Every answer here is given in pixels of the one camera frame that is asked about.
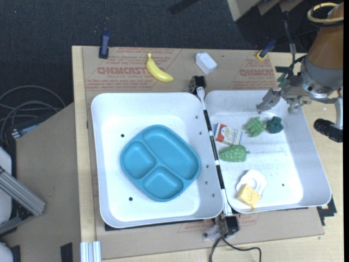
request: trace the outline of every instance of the yellow sponge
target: yellow sponge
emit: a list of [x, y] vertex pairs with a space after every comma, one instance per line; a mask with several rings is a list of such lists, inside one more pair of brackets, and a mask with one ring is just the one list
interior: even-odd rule
[[241, 186], [237, 199], [254, 208], [260, 197], [257, 191], [248, 184], [244, 184]]

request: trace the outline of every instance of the banana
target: banana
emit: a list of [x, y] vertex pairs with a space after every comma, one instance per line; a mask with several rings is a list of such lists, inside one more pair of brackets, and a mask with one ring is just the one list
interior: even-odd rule
[[160, 70], [160, 68], [157, 66], [157, 64], [152, 59], [151, 53], [148, 53], [147, 70], [154, 78], [156, 78], [159, 81], [162, 81], [162, 82], [173, 81], [173, 77], [171, 75]]

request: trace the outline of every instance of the tabletop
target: tabletop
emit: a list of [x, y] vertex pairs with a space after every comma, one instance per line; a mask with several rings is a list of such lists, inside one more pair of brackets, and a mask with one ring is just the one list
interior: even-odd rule
[[[89, 137], [86, 128], [87, 108], [83, 47], [73, 46], [72, 53], [81, 241], [93, 242], [97, 239], [97, 233], [93, 206]], [[290, 54], [270, 52], [269, 60], [272, 67], [288, 66]], [[318, 102], [312, 102], [312, 104], [305, 105], [302, 108], [321, 163], [326, 172], [337, 213], [334, 217], [325, 218], [326, 225], [323, 227], [324, 235], [258, 242], [239, 245], [239, 247], [260, 247], [264, 261], [343, 261], [343, 144], [338, 144], [329, 140], [327, 137], [315, 131], [312, 126], [314, 121], [318, 118], [334, 121], [335, 108], [332, 105], [324, 105]], [[210, 248], [200, 248], [179, 252], [143, 255], [141, 259], [142, 261], [208, 261], [209, 252]], [[232, 250], [228, 246], [218, 247], [214, 252], [214, 261], [232, 261], [234, 259], [241, 261], [258, 261], [258, 252], [238, 252]], [[139, 260], [140, 257], [125, 257], [108, 259], [105, 261]]]

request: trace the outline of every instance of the yellow cable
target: yellow cable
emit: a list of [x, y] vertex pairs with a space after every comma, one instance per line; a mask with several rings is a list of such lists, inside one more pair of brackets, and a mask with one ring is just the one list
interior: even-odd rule
[[312, 13], [316, 10], [318, 10], [319, 8], [321, 7], [333, 7], [335, 8], [337, 6], [337, 4], [335, 3], [331, 3], [331, 2], [328, 2], [328, 3], [321, 3], [319, 5], [316, 5], [314, 7], [312, 7], [308, 13], [307, 13], [307, 18], [308, 20], [312, 21], [312, 22], [315, 22], [315, 23], [335, 23], [335, 22], [339, 22], [339, 21], [343, 21], [344, 20], [344, 17], [335, 17], [333, 19], [317, 19], [315, 17], [312, 16]]

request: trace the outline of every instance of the blue plate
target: blue plate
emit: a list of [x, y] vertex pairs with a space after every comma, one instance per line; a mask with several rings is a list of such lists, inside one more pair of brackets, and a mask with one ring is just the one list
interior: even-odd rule
[[201, 162], [196, 152], [174, 131], [147, 127], [123, 148], [122, 170], [156, 201], [170, 201], [197, 178]]

